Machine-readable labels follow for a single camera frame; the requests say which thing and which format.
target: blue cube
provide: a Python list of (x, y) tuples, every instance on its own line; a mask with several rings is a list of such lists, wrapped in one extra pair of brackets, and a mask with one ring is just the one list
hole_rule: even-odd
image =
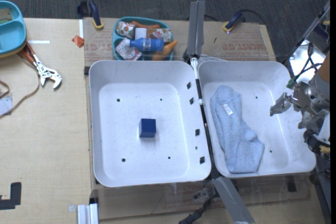
[(141, 119), (139, 123), (139, 136), (153, 138), (156, 134), (155, 119)]

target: teal basket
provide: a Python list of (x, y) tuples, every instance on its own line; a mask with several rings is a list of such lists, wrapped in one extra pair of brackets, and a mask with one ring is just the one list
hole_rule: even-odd
[[(117, 34), (116, 27), (118, 25), (118, 23), (120, 21), (126, 22), (126, 23), (130, 23), (132, 21), (137, 21), (140, 24), (143, 25), (155, 25), (155, 24), (159, 24), (160, 28), (170, 28), (167, 24), (165, 24), (164, 22), (161, 22), (159, 20), (153, 20), (153, 19), (148, 19), (148, 18), (143, 18), (143, 17), (122, 17), (121, 19), (117, 20), (117, 22), (114, 25), (114, 29), (113, 29), (113, 35), (112, 35), (112, 49), (113, 49), (113, 54), (114, 56), (118, 59), (118, 60), (124, 60), (119, 53), (115, 50), (116, 46), (119, 45), (119, 43), (125, 38), (122, 36), (119, 36)], [(171, 34), (171, 41), (174, 41), (174, 37), (173, 37), (173, 33)], [(169, 55), (167, 55), (166, 58), (164, 58), (165, 61), (171, 61), (173, 60), (173, 56), (174, 56), (174, 51), (172, 51)], [(152, 60), (152, 54), (143, 54), (138, 61), (151, 61)]]
[(9, 9), (12, 20), (0, 23), (0, 58), (18, 53), (26, 44), (26, 26), (19, 8), (12, 2), (0, 1), (0, 10)]

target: brown cord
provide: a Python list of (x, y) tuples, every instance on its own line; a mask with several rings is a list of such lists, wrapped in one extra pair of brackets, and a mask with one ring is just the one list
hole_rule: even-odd
[[(37, 90), (38, 90), (38, 88), (39, 88), (39, 86), (40, 86), (40, 81), (39, 81), (39, 76), (38, 76), (38, 75), (37, 75), (37, 80), (38, 80), (38, 84), (37, 84), (36, 89), (35, 89), (34, 91), (32, 91), (31, 93), (29, 93), (29, 94), (23, 96), (23, 97), (20, 99), (20, 101), (18, 101), (17, 104), (16, 104), (15, 106), (13, 106), (10, 110), (8, 110), (7, 112), (1, 114), (1, 115), (0, 115), (0, 119), (1, 119), (3, 116), (7, 115), (8, 113), (13, 112), (13, 111), (14, 111), (14, 110), (15, 110), (15, 109), (16, 109), (16, 108), (17, 108), (23, 101), (25, 101), (27, 98), (31, 97), (32, 95), (34, 95), (34, 94), (37, 92)], [(3, 96), (5, 96), (6, 94), (9, 93), (10, 88), (9, 88), (9, 85), (8, 85), (6, 82), (0, 80), (0, 83), (1, 83), (3, 86), (5, 86), (5, 87), (7, 88), (7, 91), (6, 91), (6, 92), (0, 94), (0, 99), (1, 99)]]

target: blue towel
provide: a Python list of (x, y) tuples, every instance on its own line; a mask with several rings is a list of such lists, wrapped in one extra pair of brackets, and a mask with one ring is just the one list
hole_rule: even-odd
[(240, 94), (220, 86), (210, 99), (211, 114), (219, 144), (224, 150), (230, 173), (254, 173), (258, 170), (264, 144), (241, 117)]

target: wooden table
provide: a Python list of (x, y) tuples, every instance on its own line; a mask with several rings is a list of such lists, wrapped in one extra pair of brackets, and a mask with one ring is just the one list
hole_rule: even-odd
[[(84, 48), (71, 40), (79, 20), (25, 19), (28, 40), (42, 63), (56, 69), (62, 85), (47, 81), (10, 116), (0, 119), (0, 195), (9, 198), (10, 184), (21, 182), (21, 204), (0, 210), (0, 223), (76, 223), (73, 209), (88, 204), (91, 193), (89, 128)], [(180, 22), (187, 29), (187, 22)], [(7, 82), (13, 104), (37, 85), (37, 72), (18, 56), (0, 59), (0, 79)], [(323, 223), (314, 186), (309, 197), (248, 206), (257, 223)], [(178, 223), (191, 212), (105, 220), (103, 223)], [(225, 208), (209, 209), (197, 223), (231, 223)]]

